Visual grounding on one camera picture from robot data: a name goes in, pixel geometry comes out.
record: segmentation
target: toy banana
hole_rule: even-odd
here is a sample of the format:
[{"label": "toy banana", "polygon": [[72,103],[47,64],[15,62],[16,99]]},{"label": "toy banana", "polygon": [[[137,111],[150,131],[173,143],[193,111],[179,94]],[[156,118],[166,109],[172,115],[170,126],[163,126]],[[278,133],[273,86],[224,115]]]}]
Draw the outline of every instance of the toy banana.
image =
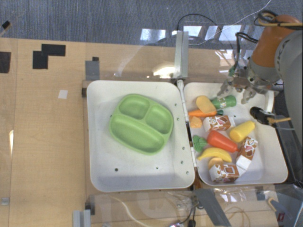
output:
[{"label": "toy banana", "polygon": [[210,147],[205,149],[202,155],[200,155],[197,159],[201,160],[205,157],[220,157],[223,161],[232,162],[231,155],[226,150],[217,147]]}]

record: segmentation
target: green divided plate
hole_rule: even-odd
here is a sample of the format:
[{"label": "green divided plate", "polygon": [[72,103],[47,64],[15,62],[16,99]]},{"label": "green divided plate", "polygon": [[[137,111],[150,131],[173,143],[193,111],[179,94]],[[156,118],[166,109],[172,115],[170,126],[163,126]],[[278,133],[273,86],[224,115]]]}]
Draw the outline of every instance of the green divided plate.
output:
[{"label": "green divided plate", "polygon": [[125,96],[109,122],[112,137],[133,150],[152,155],[167,143],[173,128],[171,112],[139,94]]}]

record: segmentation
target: wooden table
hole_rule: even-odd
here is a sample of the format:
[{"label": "wooden table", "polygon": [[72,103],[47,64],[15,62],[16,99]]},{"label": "wooden table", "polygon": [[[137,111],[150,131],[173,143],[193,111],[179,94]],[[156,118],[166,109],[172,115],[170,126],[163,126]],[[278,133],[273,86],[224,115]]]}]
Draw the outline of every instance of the wooden table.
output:
[{"label": "wooden table", "polygon": [[[49,56],[47,70],[34,70],[33,51],[40,51],[42,44],[64,44],[66,55]],[[81,97],[85,61],[99,57],[102,79],[159,80],[153,71],[172,64],[175,50],[1,38],[0,51],[11,52],[9,73],[0,74],[0,197],[10,197],[9,205],[0,205],[1,226],[71,227],[72,212],[84,209],[87,194]],[[232,61],[220,59],[213,50],[189,51],[192,80],[222,82],[226,73],[218,71],[230,64]],[[66,99],[59,98],[61,90],[68,91]],[[271,209],[259,210],[257,202],[247,209],[252,226],[277,226]],[[240,226],[242,217],[232,220]],[[198,226],[212,226],[205,213],[197,215],[197,222]],[[113,226],[142,224],[130,219]]]}]

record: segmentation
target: chocolate milk carton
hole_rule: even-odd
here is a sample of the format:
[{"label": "chocolate milk carton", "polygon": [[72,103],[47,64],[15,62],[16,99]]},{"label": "chocolate milk carton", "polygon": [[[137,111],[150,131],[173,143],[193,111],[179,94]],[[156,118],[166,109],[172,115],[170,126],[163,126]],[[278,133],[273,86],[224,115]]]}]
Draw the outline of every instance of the chocolate milk carton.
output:
[{"label": "chocolate milk carton", "polygon": [[249,165],[251,164],[257,145],[258,142],[251,137],[246,137],[244,140],[236,158],[236,165],[238,167],[240,176],[247,171]]},{"label": "chocolate milk carton", "polygon": [[209,174],[212,181],[216,183],[231,183],[240,176],[234,164],[215,164],[209,169]]},{"label": "chocolate milk carton", "polygon": [[230,127],[235,127],[232,118],[227,115],[207,117],[203,120],[203,127],[206,132],[209,131],[225,131]]}]

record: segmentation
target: white tray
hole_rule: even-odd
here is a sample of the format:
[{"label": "white tray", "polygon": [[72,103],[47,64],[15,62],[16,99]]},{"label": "white tray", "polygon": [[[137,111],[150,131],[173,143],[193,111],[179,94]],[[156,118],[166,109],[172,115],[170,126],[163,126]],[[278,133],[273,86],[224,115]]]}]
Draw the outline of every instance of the white tray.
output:
[{"label": "white tray", "polygon": [[[148,156],[109,133],[110,115],[128,94],[141,94],[167,107],[174,128],[163,150]],[[180,92],[165,82],[94,81],[87,89],[90,177],[103,192],[186,188],[195,178]]]},{"label": "white tray", "polygon": [[[184,96],[186,101],[186,107],[188,111],[197,109],[196,98],[201,95],[205,95],[210,99],[216,97],[217,92],[220,90],[221,84],[219,83],[189,83],[184,88]],[[237,93],[235,90],[232,95],[237,99],[237,105],[235,107],[223,109],[224,114],[232,117],[236,125],[243,123],[247,120],[253,120],[249,111],[253,106],[260,107],[262,109],[272,108],[273,101],[266,101],[264,95],[257,94],[247,104],[242,105],[243,93]],[[199,135],[200,137],[207,138],[206,133],[202,128],[191,129],[192,136]],[[202,181],[211,186],[222,186],[222,185],[250,185],[250,184],[268,184],[268,183],[282,183],[286,180],[288,175],[287,166],[285,159],[280,147],[280,143],[274,128],[266,125],[262,125],[256,122],[255,130],[250,134],[251,137],[258,141],[258,147],[256,149],[254,158],[248,171],[237,179],[233,183],[213,183],[210,179],[208,172],[208,158],[204,158],[201,161],[197,160],[198,172]],[[236,152],[231,154],[233,162],[235,163]]]}]

